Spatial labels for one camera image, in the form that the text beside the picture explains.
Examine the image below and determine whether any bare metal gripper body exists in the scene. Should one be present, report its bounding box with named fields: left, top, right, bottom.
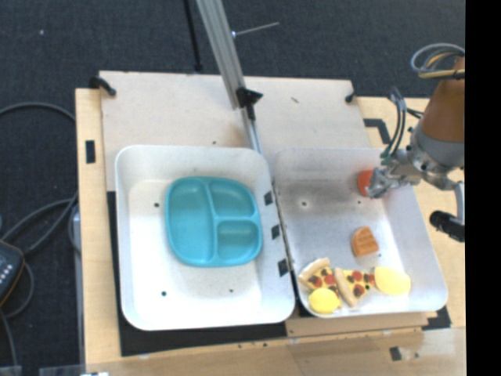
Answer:
left=377, top=146, right=458, bottom=191

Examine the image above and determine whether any orange round toy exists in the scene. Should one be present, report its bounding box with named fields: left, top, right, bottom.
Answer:
left=356, top=169, right=376, bottom=198

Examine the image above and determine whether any brown bread slice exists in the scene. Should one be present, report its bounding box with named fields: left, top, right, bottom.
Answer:
left=350, top=226, right=380, bottom=259

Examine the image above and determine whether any white plastic tray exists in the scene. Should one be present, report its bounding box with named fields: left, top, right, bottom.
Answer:
left=270, top=146, right=449, bottom=320
left=114, top=143, right=297, bottom=332

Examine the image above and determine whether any yellow lemon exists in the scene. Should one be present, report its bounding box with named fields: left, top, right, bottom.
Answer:
left=307, top=287, right=342, bottom=315
left=373, top=266, right=413, bottom=298

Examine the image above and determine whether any pepperoni pizza slice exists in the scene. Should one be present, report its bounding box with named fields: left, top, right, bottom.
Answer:
left=333, top=266, right=377, bottom=309
left=297, top=257, right=342, bottom=301

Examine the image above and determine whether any black block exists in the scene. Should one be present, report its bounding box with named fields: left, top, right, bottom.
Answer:
left=236, top=86, right=264, bottom=121

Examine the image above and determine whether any blue divided plate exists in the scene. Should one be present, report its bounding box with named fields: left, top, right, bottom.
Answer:
left=164, top=175, right=264, bottom=268

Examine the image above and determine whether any pale flat board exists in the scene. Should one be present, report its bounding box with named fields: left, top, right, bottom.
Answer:
left=97, top=70, right=438, bottom=338

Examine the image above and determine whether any black cylinder on white bracket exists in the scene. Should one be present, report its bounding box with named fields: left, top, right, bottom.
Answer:
left=429, top=179, right=466, bottom=244

